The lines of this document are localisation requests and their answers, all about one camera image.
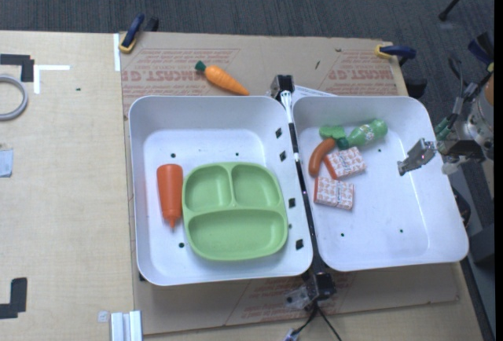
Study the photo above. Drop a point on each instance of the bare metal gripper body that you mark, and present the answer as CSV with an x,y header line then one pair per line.
x,y
467,149

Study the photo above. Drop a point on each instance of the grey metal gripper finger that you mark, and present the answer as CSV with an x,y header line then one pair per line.
x,y
408,166
424,149

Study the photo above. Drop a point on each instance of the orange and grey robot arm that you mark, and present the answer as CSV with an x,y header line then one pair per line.
x,y
489,96

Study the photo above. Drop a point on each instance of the white plastic tray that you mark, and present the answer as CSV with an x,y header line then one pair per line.
x,y
204,143
385,213

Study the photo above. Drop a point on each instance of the green plastic bottle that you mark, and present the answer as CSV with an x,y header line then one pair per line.
x,y
365,133

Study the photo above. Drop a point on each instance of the orange and white carton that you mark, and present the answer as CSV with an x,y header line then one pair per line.
x,y
334,193
346,162

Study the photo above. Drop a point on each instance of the orange toy sausage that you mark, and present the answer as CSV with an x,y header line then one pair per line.
x,y
317,158

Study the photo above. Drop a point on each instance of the thin black and white rod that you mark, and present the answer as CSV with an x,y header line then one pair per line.
x,y
300,170

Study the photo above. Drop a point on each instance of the white paper sheet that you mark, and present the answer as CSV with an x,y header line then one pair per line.
x,y
310,91

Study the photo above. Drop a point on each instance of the green divided plate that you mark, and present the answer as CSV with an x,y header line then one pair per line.
x,y
236,229

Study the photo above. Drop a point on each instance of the brown cardboard board, red print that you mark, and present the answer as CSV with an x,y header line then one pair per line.
x,y
251,56

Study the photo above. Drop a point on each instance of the orange toy carrot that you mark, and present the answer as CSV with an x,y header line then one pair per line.
x,y
224,79

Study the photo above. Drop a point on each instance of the orange squeeze bottle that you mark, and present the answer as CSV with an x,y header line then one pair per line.
x,y
169,190

